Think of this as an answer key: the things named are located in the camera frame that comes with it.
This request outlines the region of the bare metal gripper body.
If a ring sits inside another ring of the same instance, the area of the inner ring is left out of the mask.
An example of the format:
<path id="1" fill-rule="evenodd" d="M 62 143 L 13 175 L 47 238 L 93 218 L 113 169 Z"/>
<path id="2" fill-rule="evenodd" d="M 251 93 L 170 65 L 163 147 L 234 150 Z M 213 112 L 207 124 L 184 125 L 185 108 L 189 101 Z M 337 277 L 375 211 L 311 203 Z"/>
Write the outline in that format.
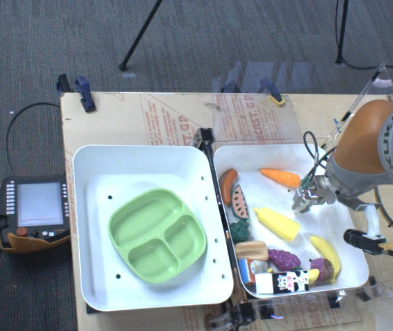
<path id="1" fill-rule="evenodd" d="M 328 188 L 323 175 L 315 175 L 308 181 L 303 197 L 309 205 L 332 204 L 336 201 L 336 195 Z"/>

